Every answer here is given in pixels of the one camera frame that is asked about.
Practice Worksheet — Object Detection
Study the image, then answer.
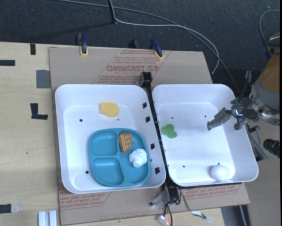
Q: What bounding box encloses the black cylinder on white bracket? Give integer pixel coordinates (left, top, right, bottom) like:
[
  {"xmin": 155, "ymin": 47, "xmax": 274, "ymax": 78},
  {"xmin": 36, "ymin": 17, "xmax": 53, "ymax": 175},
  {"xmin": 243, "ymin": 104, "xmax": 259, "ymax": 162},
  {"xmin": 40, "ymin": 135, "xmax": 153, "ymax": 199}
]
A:
[{"xmin": 247, "ymin": 125, "xmax": 281, "ymax": 161}]

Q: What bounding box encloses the blue divided plate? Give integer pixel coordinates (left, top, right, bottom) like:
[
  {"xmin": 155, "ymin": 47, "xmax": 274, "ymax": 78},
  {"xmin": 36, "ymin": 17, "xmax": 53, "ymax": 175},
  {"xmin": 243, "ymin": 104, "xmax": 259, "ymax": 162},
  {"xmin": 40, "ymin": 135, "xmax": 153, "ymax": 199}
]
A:
[{"xmin": 88, "ymin": 128, "xmax": 152, "ymax": 188}]

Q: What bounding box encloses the thin black rod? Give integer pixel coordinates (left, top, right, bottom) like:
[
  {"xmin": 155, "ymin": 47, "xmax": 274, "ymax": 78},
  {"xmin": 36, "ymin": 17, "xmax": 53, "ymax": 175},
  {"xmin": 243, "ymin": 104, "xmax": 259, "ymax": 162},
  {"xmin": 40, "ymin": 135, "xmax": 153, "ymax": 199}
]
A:
[{"xmin": 145, "ymin": 85, "xmax": 177, "ymax": 191}]

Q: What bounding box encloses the black block with wires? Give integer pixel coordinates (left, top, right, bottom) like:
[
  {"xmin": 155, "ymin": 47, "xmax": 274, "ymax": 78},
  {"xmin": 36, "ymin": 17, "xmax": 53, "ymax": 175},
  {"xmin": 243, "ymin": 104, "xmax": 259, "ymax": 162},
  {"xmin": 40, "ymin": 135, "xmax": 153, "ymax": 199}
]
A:
[
  {"xmin": 166, "ymin": 185, "xmax": 182, "ymax": 204},
  {"xmin": 140, "ymin": 71, "xmax": 154, "ymax": 88}
]

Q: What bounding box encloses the green toy lettuce leaf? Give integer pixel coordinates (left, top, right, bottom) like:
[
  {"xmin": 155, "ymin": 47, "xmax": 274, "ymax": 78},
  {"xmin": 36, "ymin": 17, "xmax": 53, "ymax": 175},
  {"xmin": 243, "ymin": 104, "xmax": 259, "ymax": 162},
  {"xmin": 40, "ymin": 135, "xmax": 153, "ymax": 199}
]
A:
[{"xmin": 160, "ymin": 123, "xmax": 178, "ymax": 140}]

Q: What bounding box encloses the white plastic tray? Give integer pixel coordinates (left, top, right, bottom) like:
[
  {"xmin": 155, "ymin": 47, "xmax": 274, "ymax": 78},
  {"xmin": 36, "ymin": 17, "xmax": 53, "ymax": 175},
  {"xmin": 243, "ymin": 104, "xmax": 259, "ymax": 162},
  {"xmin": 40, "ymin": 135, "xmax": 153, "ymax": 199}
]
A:
[
  {"xmin": 54, "ymin": 83, "xmax": 167, "ymax": 195},
  {"xmin": 152, "ymin": 83, "xmax": 259, "ymax": 188}
]

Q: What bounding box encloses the white egg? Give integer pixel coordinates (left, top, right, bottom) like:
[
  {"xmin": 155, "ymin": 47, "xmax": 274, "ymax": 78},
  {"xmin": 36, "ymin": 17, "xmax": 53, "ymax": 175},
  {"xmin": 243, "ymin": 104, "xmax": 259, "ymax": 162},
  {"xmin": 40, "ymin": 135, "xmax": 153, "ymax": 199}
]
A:
[{"xmin": 210, "ymin": 164, "xmax": 229, "ymax": 181}]

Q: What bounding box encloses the orange toy waffle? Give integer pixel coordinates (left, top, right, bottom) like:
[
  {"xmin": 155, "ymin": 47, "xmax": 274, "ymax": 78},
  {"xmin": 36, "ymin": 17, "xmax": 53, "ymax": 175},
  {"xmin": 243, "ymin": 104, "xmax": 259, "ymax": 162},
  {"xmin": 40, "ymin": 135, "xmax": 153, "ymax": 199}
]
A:
[{"xmin": 118, "ymin": 132, "xmax": 133, "ymax": 153}]

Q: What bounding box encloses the white toy cauliflower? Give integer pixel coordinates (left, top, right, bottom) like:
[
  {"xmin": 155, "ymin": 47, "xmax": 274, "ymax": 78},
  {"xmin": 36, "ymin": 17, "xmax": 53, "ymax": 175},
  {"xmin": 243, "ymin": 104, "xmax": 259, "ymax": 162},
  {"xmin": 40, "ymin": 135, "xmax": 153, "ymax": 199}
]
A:
[{"xmin": 128, "ymin": 147, "xmax": 148, "ymax": 168}]

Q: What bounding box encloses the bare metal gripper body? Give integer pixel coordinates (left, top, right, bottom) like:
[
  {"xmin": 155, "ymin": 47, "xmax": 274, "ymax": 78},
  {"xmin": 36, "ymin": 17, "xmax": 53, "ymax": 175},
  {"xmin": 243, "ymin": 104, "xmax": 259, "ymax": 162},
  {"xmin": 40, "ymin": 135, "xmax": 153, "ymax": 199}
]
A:
[{"xmin": 230, "ymin": 93, "xmax": 281, "ymax": 127}]

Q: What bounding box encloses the brown cardboard board red print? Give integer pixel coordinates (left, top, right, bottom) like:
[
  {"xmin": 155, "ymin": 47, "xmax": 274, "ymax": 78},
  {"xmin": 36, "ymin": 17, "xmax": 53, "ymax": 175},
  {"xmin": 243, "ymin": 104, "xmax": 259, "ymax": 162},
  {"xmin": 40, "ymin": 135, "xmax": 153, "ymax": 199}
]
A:
[{"xmin": 48, "ymin": 46, "xmax": 251, "ymax": 226}]

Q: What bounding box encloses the yellow toy crisp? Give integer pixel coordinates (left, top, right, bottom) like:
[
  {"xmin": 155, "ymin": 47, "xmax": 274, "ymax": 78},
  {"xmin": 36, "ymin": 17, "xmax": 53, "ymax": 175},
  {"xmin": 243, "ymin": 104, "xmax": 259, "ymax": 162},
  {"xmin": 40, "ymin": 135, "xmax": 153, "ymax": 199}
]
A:
[{"xmin": 99, "ymin": 102, "xmax": 120, "ymax": 118}]

